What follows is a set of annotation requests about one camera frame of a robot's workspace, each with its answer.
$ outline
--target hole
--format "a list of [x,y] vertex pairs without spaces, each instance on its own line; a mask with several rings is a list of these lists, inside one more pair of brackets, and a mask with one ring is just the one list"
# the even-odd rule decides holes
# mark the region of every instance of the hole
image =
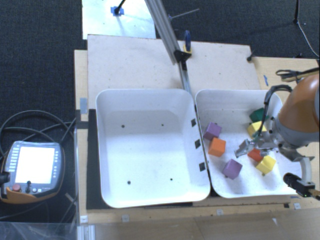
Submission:
[[204,171],[206,169],[205,163],[199,163],[200,172]]
[[197,124],[197,123],[196,123],[196,119],[192,119],[192,120],[191,120],[191,125],[192,125],[192,127],[194,127],[196,124]]
[[199,148],[201,146],[200,139],[196,140],[194,145],[196,149]]

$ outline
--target yellow cube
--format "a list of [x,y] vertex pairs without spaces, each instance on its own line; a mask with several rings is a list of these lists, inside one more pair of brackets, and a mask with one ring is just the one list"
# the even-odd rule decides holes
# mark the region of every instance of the yellow cube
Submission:
[[271,156],[266,155],[263,159],[257,164],[255,168],[261,171],[263,174],[270,173],[276,164],[276,160]]
[[[259,130],[261,126],[261,121],[258,122],[253,122],[252,124],[250,124],[250,126],[246,129],[248,131],[248,134],[250,135],[250,137],[252,138],[253,135],[256,133],[256,131]],[[262,131],[266,132],[267,129],[265,126],[262,127]]]

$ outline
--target red cube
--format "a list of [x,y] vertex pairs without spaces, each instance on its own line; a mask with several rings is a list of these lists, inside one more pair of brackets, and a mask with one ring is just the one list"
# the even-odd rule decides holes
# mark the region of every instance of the red cube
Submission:
[[248,157],[252,158],[253,160],[260,162],[263,159],[263,156],[260,155],[260,149],[252,149],[249,153],[248,153]]

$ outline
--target white bin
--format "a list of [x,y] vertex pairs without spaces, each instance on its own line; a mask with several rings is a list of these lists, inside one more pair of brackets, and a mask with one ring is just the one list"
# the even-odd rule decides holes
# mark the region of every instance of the white bin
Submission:
[[[283,181],[286,173],[301,177],[299,162],[291,162],[282,154],[270,152],[276,160],[271,172],[265,176],[255,168],[257,162],[247,155],[236,158],[234,151],[250,136],[247,132],[251,119],[249,115],[264,106],[265,90],[201,90],[195,97],[201,131],[204,133],[209,122],[222,127],[219,138],[226,141],[225,153],[221,157],[208,154],[210,141],[204,139],[206,159],[214,190],[225,198],[240,198],[265,195],[294,195],[296,192]],[[268,115],[276,117],[282,107],[280,98],[271,97]],[[264,124],[271,127],[271,120]],[[242,164],[240,174],[235,179],[226,178],[222,171],[226,163],[234,159]]]
[[208,196],[210,180],[188,92],[105,90],[96,98],[96,114],[101,195],[109,206],[193,202]]

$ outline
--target cube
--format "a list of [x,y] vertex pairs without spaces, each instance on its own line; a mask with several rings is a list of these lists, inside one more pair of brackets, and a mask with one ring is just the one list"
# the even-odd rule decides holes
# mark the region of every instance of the cube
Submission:
[[263,115],[264,115],[264,108],[262,107],[262,108],[259,108],[259,109],[255,110],[255,111],[253,111],[253,112],[249,115],[249,117],[250,117],[250,119],[251,119],[251,121],[252,121],[253,123],[256,123],[256,122],[262,121]]
[[264,157],[260,155],[260,150],[259,149],[252,149],[249,153],[248,153],[248,157],[252,158],[253,160],[260,162]]
[[204,131],[203,137],[209,141],[211,141],[213,138],[219,138],[221,129],[222,127],[217,125],[216,123],[209,122]]
[[234,180],[236,177],[238,177],[241,169],[242,169],[242,164],[231,159],[229,160],[229,162],[226,163],[222,173],[228,178]]
[[214,137],[210,143],[208,154],[216,157],[221,157],[225,151],[226,151],[226,141],[223,139]]
[[271,156],[266,155],[263,159],[257,164],[255,168],[261,171],[263,174],[270,173],[276,164],[276,160]]
[[[253,135],[259,130],[261,126],[261,121],[258,122],[253,122],[249,125],[249,127],[246,129],[248,131],[248,134],[250,135],[250,137],[252,138]],[[267,129],[265,126],[262,127],[262,131],[266,132]]]

